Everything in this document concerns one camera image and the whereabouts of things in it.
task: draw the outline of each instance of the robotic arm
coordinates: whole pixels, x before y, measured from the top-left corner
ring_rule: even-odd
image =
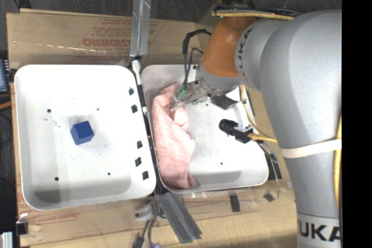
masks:
[[[335,162],[341,155],[341,24],[340,10],[290,21],[224,17],[196,80],[178,98],[209,98],[227,109],[234,102],[225,94],[241,84],[262,93],[294,187],[299,248],[342,246],[334,174],[341,164]]]

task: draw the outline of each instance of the white band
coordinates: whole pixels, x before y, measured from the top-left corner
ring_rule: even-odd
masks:
[[[300,158],[324,152],[335,151],[342,148],[342,139],[332,139],[322,143],[315,143],[295,149],[281,149],[284,158]]]

